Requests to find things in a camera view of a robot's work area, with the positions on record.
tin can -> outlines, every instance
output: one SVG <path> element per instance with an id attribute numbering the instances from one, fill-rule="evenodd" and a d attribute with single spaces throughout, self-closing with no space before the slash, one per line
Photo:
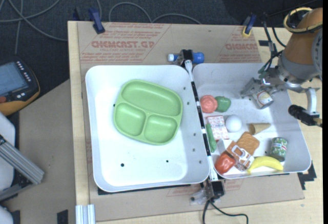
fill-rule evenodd
<path id="1" fill-rule="evenodd" d="M 282 137 L 272 139 L 269 156 L 283 162 L 286 157 L 288 141 Z"/>
<path id="2" fill-rule="evenodd" d="M 267 91 L 261 91 L 257 94 L 253 94 L 253 98 L 260 109 L 266 108 L 273 103 L 273 99 Z"/>

yellow banana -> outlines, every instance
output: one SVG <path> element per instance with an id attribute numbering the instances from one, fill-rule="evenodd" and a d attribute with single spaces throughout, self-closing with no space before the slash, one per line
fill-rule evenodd
<path id="1" fill-rule="evenodd" d="M 274 157 L 270 156 L 258 156 L 254 159 L 251 166 L 247 169 L 248 172 L 251 172 L 253 169 L 266 166 L 269 168 L 273 168 L 276 170 L 283 170 L 283 165 L 280 163 L 279 160 L 275 159 Z"/>

multimeter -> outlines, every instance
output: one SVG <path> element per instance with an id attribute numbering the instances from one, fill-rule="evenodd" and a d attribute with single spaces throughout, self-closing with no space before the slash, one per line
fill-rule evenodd
<path id="1" fill-rule="evenodd" d="M 40 94 L 33 71 L 18 57 L 0 60 L 0 112 L 5 116 L 19 111 Z"/>

robotic hand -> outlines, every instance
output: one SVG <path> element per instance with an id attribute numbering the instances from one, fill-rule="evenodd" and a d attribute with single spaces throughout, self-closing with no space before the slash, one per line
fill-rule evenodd
<path id="1" fill-rule="evenodd" d="M 284 19 L 284 26 L 292 36 L 285 49 L 276 52 L 269 41 L 272 57 L 259 70 L 259 79 L 252 78 L 241 91 L 241 97 L 256 95 L 262 91 L 269 95 L 277 91 L 292 90 L 306 93 L 307 109 L 291 105 L 289 114 L 302 123 L 322 127 L 322 120 L 316 112 L 316 91 L 319 88 L 303 88 L 302 84 L 316 76 L 322 79 L 322 14 L 323 8 L 298 8 L 291 11 Z M 297 28 L 289 27 L 290 17 L 299 11 L 308 11 Z M 278 64 L 271 68 L 274 57 L 279 57 Z"/>

white tray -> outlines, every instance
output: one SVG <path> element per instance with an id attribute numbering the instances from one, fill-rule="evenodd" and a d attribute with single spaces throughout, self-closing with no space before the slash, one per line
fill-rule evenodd
<path id="1" fill-rule="evenodd" d="M 166 145 L 139 142 L 119 133 L 113 110 L 121 87 L 143 79 L 175 91 L 182 99 L 180 128 Z M 107 192 L 203 182 L 209 175 L 190 78 L 174 66 L 95 66 L 86 74 L 94 179 Z"/>
<path id="2" fill-rule="evenodd" d="M 269 154 L 271 139 L 283 137 L 288 141 L 283 172 L 275 171 L 267 167 L 260 167 L 252 171 L 252 174 L 240 172 L 232 168 L 222 177 L 227 179 L 244 178 L 250 176 L 272 175 L 306 171 L 311 165 L 311 157 L 306 145 L 298 120 L 288 114 L 288 107 L 292 104 L 286 91 L 273 94 L 273 104 L 265 109 L 259 109 L 252 97 L 240 97 L 240 92 L 246 83 L 252 78 L 257 78 L 257 71 L 263 64 L 200 64 L 193 70 L 195 85 L 199 99 L 203 95 L 225 96 L 232 101 L 227 112 L 203 113 L 203 118 L 212 115 L 223 115 L 226 119 L 229 115 L 238 115 L 242 120 L 242 128 L 235 133 L 229 133 L 231 140 L 238 140 L 243 132 L 248 131 L 250 123 L 270 123 L 271 126 L 256 134 L 260 146 L 254 156 Z M 212 153 L 215 163 L 219 153 Z"/>

